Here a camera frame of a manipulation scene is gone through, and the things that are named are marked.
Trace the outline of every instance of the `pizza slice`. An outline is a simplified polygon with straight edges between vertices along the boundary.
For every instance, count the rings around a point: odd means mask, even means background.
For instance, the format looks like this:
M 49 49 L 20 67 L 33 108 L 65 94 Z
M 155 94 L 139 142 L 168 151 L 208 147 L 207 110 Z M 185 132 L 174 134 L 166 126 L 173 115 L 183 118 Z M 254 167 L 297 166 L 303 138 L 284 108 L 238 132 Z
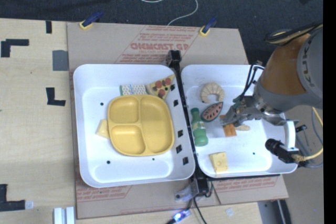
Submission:
M 174 78 L 175 78 L 175 75 L 173 74 L 163 79 L 157 80 L 151 84 L 146 85 L 145 87 L 146 87 L 147 93 L 156 95 L 157 97 L 160 97 L 164 100 L 171 88 Z

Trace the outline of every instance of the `toy bottle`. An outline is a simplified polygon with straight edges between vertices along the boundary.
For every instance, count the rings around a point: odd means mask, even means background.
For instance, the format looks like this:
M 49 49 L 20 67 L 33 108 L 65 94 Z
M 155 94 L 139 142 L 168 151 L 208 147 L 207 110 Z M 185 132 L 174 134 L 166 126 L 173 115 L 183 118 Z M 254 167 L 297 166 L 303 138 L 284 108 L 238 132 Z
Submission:
M 191 109 L 192 121 L 191 129 L 194 135 L 195 146 L 205 146 L 208 143 L 208 137 L 206 136 L 205 124 L 199 115 L 199 109 Z

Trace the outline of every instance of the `yellow plate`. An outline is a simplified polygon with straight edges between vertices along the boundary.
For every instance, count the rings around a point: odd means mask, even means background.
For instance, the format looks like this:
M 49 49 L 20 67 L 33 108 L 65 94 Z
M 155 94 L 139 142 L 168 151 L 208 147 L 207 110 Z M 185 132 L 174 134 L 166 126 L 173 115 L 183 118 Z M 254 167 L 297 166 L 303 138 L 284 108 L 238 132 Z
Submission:
M 158 155 L 174 144 L 169 108 L 153 95 L 114 98 L 108 108 L 108 126 L 112 145 L 124 155 Z

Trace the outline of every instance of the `cardboard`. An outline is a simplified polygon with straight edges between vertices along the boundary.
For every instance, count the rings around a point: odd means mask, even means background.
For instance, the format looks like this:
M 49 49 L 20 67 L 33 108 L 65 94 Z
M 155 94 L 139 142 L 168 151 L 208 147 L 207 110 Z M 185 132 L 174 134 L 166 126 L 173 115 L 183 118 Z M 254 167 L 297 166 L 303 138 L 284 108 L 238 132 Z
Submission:
M 237 29 L 211 29 L 206 37 L 198 27 L 97 24 L 82 30 L 67 23 L 70 97 L 76 167 L 77 218 L 92 218 L 183 209 L 175 193 L 189 180 L 110 188 L 92 188 L 78 170 L 76 114 L 72 75 L 87 63 L 165 63 L 169 50 L 179 50 L 181 68 L 191 64 L 248 64 Z M 282 176 L 214 181 L 214 193 L 199 206 L 237 204 L 288 197 Z

